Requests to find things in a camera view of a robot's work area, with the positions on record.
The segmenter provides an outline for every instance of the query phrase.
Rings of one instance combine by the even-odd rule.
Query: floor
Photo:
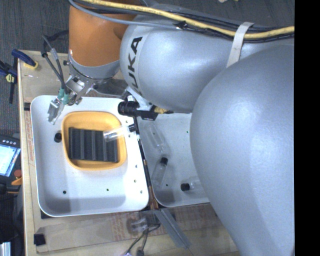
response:
[[[159,0],[185,8],[205,11],[218,17],[249,21],[264,26],[292,26],[295,24],[295,0]],[[42,34],[52,35],[68,29],[67,0],[1,0],[0,1],[0,60],[13,64],[12,49],[40,51]],[[68,38],[54,43],[60,53],[68,51]],[[11,85],[0,77],[0,134],[12,136],[19,132],[18,92],[14,90],[9,103]],[[0,220],[13,219],[15,202],[12,195],[0,195]],[[0,223],[0,242],[12,239],[14,227]]]

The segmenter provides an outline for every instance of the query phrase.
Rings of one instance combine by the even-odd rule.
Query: display screen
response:
[[[10,176],[19,154],[20,148],[0,144],[0,176]]]

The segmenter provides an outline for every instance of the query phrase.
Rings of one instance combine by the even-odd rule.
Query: yellow cable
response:
[[[173,14],[164,10],[159,10],[151,7],[145,7],[145,6],[139,6],[139,5],[132,5],[132,4],[124,4],[124,3],[116,3],[116,2],[109,2],[109,1],[102,1],[102,0],[83,0],[84,2],[88,2],[91,4],[95,5],[100,5],[100,6],[106,6],[106,7],[113,7],[113,8],[118,8],[118,9],[125,9],[125,10],[131,10],[131,11],[139,11],[139,12],[144,12],[144,13],[149,13],[149,14],[154,14],[154,15],[159,15],[163,16],[175,21],[179,22],[186,22],[187,24],[201,28],[201,29],[211,29],[214,31],[218,31],[220,33],[223,33],[227,36],[234,37],[236,32],[228,29],[223,29],[217,26],[213,25],[208,25],[199,21],[196,21],[191,18],[186,18],[177,14]],[[279,29],[274,29],[266,32],[260,32],[260,33],[247,33],[244,35],[245,39],[262,39],[262,38],[268,38],[268,37],[274,37],[282,34],[288,34],[288,33],[293,33],[295,32],[295,27],[294,26],[288,26],[288,27],[283,27]]]

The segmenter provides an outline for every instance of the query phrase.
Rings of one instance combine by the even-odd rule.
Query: white strap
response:
[[[244,37],[249,29],[254,23],[251,22],[244,22],[242,23],[238,29],[235,32],[231,52],[229,55],[228,63],[226,64],[226,67],[229,67],[230,65],[236,63],[240,59],[240,53],[242,44],[244,42]]]

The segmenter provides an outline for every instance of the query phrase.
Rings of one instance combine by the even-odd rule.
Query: yellow container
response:
[[[69,152],[69,128],[86,129],[95,131],[110,131],[121,126],[118,118],[108,112],[100,111],[76,111],[67,114],[62,120],[62,143],[64,155],[68,163],[82,171],[101,171],[114,169],[121,166],[127,159],[126,141],[123,136],[117,139],[118,162],[90,161],[70,159]]]

